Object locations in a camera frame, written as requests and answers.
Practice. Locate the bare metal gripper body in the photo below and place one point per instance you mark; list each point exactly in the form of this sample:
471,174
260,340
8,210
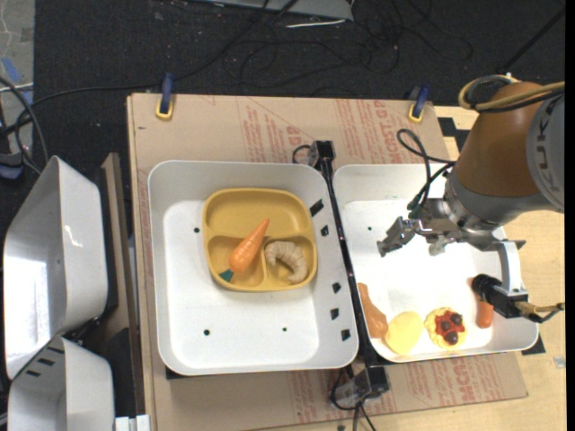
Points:
438,218

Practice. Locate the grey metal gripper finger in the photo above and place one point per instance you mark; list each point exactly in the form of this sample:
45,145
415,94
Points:
395,237
440,245

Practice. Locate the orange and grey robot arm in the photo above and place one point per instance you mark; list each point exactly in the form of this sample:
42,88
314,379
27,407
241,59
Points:
498,151

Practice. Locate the white plastic tray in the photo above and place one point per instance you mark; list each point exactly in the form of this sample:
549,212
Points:
431,281
251,330

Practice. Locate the thin black rod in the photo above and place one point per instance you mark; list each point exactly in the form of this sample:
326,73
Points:
343,245

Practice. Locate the orange chicken drumstick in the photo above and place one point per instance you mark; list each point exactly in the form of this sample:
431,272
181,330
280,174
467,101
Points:
375,317

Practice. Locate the yellow spaghetti with meatballs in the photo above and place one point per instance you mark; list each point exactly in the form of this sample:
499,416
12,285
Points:
444,328

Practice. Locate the orange sausage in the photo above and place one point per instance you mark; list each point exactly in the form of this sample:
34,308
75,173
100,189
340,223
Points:
484,317

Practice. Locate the pale yellow potato slice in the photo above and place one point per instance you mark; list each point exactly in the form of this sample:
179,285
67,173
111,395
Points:
404,332

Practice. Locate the beige croissant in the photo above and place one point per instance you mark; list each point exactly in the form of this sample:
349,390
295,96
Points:
292,256

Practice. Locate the yellow divided plate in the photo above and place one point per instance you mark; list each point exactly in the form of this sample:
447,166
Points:
251,209

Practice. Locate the orange carrot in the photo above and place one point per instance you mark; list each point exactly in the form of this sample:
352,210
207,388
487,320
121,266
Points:
247,252

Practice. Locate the brown cardboard board, red print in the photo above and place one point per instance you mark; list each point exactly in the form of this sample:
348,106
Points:
215,128

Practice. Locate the black cylinder on white bracket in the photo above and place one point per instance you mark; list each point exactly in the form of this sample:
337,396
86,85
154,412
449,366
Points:
494,292

